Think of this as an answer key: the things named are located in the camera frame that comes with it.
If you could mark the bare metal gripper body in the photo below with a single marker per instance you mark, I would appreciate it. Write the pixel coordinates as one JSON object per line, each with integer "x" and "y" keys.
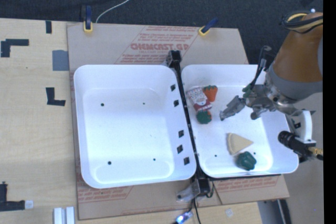
{"x": 265, "y": 101}

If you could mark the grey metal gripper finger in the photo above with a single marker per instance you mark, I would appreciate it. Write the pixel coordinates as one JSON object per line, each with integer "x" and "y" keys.
{"x": 257, "y": 114}
{"x": 232, "y": 108}

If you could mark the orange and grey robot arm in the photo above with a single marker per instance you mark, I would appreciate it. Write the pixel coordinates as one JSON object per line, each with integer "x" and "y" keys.
{"x": 296, "y": 55}

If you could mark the orange carrot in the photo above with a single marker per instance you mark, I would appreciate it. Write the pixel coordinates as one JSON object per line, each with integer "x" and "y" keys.
{"x": 210, "y": 92}

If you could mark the green broccoli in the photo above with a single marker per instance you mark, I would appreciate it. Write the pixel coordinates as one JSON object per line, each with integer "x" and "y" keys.
{"x": 204, "y": 117}

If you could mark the white plastic tray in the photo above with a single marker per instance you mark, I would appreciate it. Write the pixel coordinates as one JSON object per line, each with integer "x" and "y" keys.
{"x": 220, "y": 136}
{"x": 126, "y": 128}

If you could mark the red and white carton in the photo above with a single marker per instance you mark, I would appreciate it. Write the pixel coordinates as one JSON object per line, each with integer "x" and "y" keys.
{"x": 199, "y": 99}

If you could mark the beige pizza slice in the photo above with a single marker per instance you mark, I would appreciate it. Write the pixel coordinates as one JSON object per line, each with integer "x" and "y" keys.
{"x": 236, "y": 143}

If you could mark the thin black rod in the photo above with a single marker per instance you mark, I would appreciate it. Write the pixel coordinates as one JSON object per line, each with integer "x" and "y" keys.
{"x": 187, "y": 118}

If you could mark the green bell pepper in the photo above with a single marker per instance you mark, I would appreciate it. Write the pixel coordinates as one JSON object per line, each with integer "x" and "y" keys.
{"x": 246, "y": 160}

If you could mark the brown cardboard board red print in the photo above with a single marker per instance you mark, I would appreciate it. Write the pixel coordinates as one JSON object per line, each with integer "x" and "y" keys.
{"x": 110, "y": 42}

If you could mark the black cylinder on white bracket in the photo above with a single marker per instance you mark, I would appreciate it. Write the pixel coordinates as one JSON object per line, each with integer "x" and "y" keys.
{"x": 291, "y": 140}

